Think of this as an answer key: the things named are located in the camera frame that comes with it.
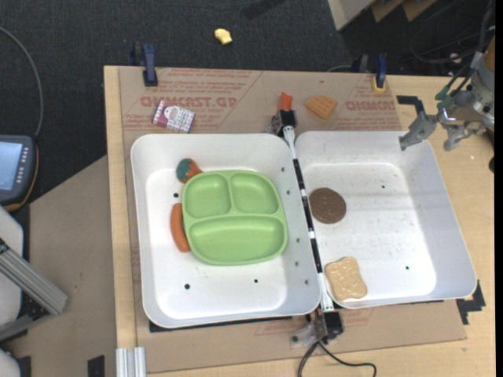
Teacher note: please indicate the green divided plate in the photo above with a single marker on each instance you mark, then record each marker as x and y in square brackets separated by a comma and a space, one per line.
[236, 230]

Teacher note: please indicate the orange waffle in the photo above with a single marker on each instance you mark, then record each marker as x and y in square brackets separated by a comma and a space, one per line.
[321, 106]

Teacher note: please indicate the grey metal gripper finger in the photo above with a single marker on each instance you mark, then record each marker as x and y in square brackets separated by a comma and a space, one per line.
[417, 130]
[456, 136]

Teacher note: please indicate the yellow toy piece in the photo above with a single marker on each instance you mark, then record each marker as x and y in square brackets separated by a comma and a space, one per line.
[223, 36]

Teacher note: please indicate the white plastic tray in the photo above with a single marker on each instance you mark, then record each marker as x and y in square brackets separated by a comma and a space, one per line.
[397, 230]
[220, 293]

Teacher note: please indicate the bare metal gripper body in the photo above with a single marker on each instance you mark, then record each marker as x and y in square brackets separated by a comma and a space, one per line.
[467, 106]

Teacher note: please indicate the orange sausage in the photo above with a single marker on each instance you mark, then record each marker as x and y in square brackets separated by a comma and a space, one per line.
[178, 230]

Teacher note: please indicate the purple and white carton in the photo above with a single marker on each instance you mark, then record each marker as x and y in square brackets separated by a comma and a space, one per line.
[173, 117]

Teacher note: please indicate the thin black and white rod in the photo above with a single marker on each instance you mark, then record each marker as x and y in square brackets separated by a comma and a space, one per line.
[307, 206]

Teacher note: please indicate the green and orange toy vegetable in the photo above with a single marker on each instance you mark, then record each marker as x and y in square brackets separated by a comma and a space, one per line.
[184, 170]

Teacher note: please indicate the brown cardboard board red print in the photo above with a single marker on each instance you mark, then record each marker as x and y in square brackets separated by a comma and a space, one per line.
[236, 92]

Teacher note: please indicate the brown round biscuit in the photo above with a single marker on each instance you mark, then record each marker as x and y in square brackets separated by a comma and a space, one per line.
[327, 206]

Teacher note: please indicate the beige bread slice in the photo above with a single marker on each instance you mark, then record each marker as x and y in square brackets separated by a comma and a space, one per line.
[346, 279]

